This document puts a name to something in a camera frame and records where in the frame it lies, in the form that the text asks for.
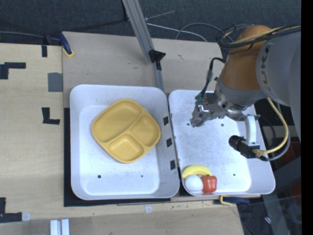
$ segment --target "black clamp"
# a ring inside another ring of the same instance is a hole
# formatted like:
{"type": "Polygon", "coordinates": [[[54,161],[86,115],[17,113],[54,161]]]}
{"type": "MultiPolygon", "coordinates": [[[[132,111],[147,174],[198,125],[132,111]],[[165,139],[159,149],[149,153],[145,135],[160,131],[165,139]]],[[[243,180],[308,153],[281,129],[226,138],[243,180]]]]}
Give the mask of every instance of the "black clamp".
{"type": "Polygon", "coordinates": [[[19,222],[22,221],[22,213],[5,213],[5,200],[0,198],[0,223],[19,222]]]}
{"type": "Polygon", "coordinates": [[[154,49],[149,51],[150,60],[152,63],[154,62],[156,63],[156,69],[159,71],[162,70],[160,61],[165,55],[166,53],[163,53],[154,49]]]}

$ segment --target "food item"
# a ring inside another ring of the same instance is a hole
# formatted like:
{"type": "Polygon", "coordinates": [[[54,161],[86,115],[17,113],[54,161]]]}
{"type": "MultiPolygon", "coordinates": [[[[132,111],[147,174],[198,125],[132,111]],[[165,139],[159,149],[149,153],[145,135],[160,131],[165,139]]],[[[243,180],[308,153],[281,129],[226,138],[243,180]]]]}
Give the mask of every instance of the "food item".
{"type": "Polygon", "coordinates": [[[212,175],[210,169],[206,166],[200,165],[200,164],[195,164],[195,165],[190,165],[186,167],[186,169],[182,172],[182,178],[185,179],[189,175],[212,175]]]}
{"type": "Polygon", "coordinates": [[[203,183],[203,192],[204,193],[212,193],[216,191],[217,178],[216,176],[202,176],[201,181],[203,183]]]}
{"type": "Polygon", "coordinates": [[[185,179],[185,187],[189,191],[202,191],[203,182],[198,175],[189,175],[185,179]]]}

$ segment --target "banana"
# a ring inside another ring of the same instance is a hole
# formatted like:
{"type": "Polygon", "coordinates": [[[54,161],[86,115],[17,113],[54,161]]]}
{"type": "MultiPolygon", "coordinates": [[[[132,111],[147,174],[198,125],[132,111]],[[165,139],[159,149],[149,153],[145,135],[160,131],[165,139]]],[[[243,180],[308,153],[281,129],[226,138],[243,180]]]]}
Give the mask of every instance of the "banana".
{"type": "Polygon", "coordinates": [[[212,172],[210,169],[204,165],[200,164],[195,164],[195,165],[190,165],[185,168],[185,170],[182,172],[182,178],[185,179],[189,175],[202,175],[202,176],[212,176],[212,172]]]}

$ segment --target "white egg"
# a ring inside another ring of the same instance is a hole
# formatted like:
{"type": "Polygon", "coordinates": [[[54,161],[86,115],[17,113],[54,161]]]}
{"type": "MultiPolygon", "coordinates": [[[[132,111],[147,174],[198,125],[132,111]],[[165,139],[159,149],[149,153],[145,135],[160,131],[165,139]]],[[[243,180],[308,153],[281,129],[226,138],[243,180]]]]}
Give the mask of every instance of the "white egg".
{"type": "Polygon", "coordinates": [[[198,175],[190,175],[185,179],[185,187],[188,191],[201,191],[203,182],[198,175]]]}

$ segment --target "white cable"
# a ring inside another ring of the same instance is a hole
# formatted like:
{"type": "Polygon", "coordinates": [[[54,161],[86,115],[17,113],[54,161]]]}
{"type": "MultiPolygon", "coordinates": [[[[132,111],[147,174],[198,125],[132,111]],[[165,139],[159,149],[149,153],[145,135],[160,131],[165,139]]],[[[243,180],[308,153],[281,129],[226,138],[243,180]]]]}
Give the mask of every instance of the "white cable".
{"type": "Polygon", "coordinates": [[[178,30],[178,29],[172,29],[172,28],[168,28],[168,27],[164,27],[164,26],[160,26],[160,25],[156,25],[156,24],[152,24],[152,23],[147,23],[147,25],[154,26],[154,27],[159,27],[159,28],[163,28],[163,29],[168,29],[168,30],[172,30],[172,31],[176,31],[176,32],[189,33],[189,34],[198,36],[198,37],[202,38],[205,42],[207,42],[207,40],[206,40],[203,36],[201,36],[201,35],[199,35],[199,34],[197,34],[197,33],[194,33],[194,32],[190,32],[190,31],[180,31],[180,30],[178,30]]]}

